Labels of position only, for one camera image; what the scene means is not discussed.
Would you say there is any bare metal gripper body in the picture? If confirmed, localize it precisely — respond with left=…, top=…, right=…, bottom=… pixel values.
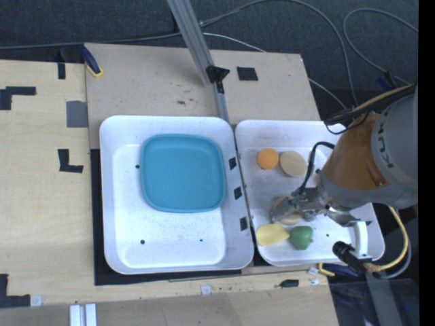
left=294, top=187, right=362, bottom=228

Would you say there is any beige round biscuit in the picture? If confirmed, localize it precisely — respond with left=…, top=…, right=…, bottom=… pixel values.
left=273, top=196, right=304, bottom=226
left=279, top=150, right=308, bottom=178

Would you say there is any green bell pepper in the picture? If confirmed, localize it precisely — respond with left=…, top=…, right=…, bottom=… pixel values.
left=289, top=225, right=315, bottom=251

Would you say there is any white plastic tray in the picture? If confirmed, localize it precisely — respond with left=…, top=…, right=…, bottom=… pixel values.
left=234, top=119, right=386, bottom=268
left=99, top=115, right=256, bottom=276

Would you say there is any yellow lemon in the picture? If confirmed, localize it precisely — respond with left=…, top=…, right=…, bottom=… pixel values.
left=255, top=222, right=291, bottom=248

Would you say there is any orange ball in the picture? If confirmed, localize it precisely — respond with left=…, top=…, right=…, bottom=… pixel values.
left=256, top=147, right=280, bottom=171

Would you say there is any blue plate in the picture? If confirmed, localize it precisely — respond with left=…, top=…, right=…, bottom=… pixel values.
left=139, top=133, right=228, bottom=214

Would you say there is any pale wood board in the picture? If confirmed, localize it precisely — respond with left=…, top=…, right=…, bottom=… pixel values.
left=84, top=42, right=330, bottom=283

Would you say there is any black cylinder on white bracket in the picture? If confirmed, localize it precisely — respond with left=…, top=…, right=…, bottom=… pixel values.
left=332, top=219, right=375, bottom=275

